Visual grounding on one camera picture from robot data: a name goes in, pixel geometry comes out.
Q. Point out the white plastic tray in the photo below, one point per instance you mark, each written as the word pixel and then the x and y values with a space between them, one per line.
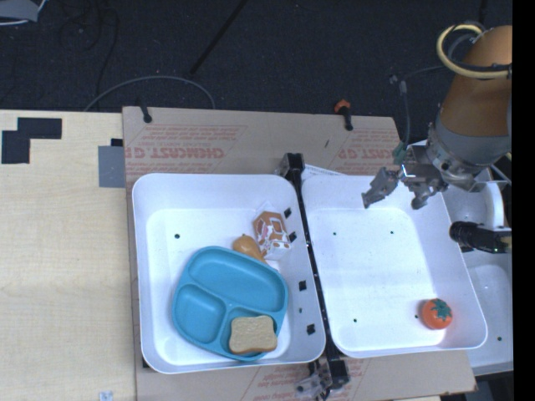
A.
pixel 200 224
pixel 376 274

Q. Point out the tan bread slice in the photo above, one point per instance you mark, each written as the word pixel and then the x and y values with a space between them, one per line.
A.
pixel 253 334

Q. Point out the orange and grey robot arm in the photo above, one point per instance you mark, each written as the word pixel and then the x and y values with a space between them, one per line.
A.
pixel 476 98

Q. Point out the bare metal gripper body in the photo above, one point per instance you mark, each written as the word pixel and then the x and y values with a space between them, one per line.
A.
pixel 424 169

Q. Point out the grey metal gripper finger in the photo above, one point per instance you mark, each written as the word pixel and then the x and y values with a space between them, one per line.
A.
pixel 380 186
pixel 421 196

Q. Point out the blue divided plate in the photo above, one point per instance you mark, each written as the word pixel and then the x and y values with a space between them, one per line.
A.
pixel 217 290

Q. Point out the orange tomato with green stem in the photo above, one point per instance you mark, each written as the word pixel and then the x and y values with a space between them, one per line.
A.
pixel 436 315

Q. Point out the black cylinder on white bracket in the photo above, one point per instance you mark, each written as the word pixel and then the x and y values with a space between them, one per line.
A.
pixel 472 234

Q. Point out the brown cardboard board red print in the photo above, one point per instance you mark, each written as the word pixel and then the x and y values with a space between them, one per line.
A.
pixel 234 144

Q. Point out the orange and white carton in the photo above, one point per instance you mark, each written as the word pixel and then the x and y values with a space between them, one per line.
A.
pixel 271 232

